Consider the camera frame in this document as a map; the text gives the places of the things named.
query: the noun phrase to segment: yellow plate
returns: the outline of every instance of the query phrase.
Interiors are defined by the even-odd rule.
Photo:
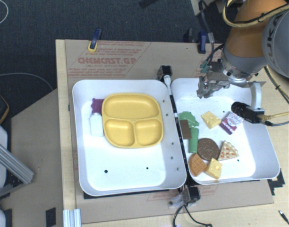
[[[150,147],[163,138],[159,104],[147,94],[109,95],[102,104],[102,123],[107,140],[121,148]]]

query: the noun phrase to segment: yellow cheese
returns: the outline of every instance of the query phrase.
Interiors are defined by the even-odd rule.
[[[205,170],[205,173],[215,179],[219,179],[221,175],[221,167],[222,164],[219,161],[212,158],[207,169]]]
[[[202,114],[201,117],[203,121],[206,123],[207,127],[209,127],[209,129],[212,129],[221,123],[221,119],[219,119],[216,115],[214,115],[210,111]]]

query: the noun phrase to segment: black carpet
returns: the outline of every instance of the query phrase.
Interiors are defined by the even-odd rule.
[[[0,94],[10,106],[8,119],[57,87],[56,39],[90,40],[96,27],[102,40],[183,42],[188,29],[203,29],[190,0],[2,0],[9,15],[0,24]],[[0,21],[6,14],[0,2]],[[229,28],[215,4],[206,19],[216,42]]]

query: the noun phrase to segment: pizza slice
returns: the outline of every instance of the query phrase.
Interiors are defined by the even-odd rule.
[[[218,161],[232,159],[238,156],[239,154],[235,147],[231,143],[224,141],[220,150]]]

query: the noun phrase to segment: white tray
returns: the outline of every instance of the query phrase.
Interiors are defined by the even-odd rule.
[[[144,93],[156,99],[164,135],[148,148],[118,148],[105,137],[92,137],[92,99],[114,93]],[[81,80],[72,91],[79,181],[92,196],[176,189],[186,181],[184,159],[166,86],[157,80]]]
[[[199,122],[199,139],[211,138],[219,147],[226,140],[238,150],[239,157],[220,161],[223,165],[218,180],[206,173],[201,173],[197,177],[191,174],[192,178],[204,185],[275,178],[280,172],[280,166],[265,125],[243,121],[236,131],[229,135],[220,126],[209,129],[201,118],[202,114],[211,111],[223,119],[236,101],[250,105],[250,88],[231,85],[228,89],[214,92],[210,98],[200,99],[196,92],[198,81],[199,79],[173,81],[171,88],[178,113],[183,111],[192,113]],[[188,140],[184,140],[184,146],[189,159],[192,154],[188,152]]]

